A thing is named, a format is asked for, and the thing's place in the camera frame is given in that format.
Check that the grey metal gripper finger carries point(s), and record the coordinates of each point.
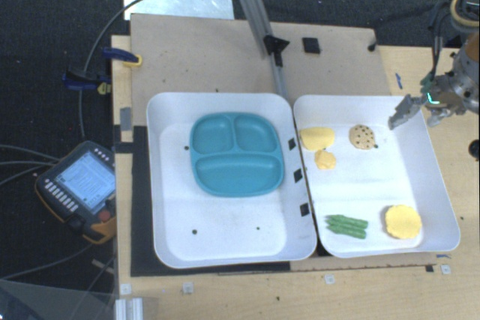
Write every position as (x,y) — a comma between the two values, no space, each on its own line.
(438,117)
(405,109)

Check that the green asparagus bundle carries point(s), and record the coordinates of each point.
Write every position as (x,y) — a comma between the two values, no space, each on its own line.
(347,226)

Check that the chocolate chip biscuit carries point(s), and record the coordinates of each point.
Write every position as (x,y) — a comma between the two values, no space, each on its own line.
(362,137)

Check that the round yellow toy biscuit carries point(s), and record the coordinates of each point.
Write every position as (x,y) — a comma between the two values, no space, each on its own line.
(403,222)

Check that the black block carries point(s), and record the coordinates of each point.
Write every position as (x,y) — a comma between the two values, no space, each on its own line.
(311,45)

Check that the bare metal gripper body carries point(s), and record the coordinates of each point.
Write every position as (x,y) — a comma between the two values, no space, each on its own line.
(463,90)

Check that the brown cardboard board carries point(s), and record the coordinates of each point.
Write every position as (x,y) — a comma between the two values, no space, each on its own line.
(206,56)

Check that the blue divided plate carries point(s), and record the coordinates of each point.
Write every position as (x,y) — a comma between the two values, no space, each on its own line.
(236,176)

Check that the large yellow toy crisp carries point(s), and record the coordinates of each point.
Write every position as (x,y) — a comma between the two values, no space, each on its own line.
(317,138)

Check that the small yellow toy crisp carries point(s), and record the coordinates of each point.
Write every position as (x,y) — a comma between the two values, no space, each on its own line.
(325,160)

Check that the white plastic tray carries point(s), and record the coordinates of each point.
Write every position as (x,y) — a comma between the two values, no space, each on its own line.
(225,228)
(371,191)

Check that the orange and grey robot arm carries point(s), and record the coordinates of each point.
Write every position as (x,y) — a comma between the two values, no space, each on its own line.
(474,48)

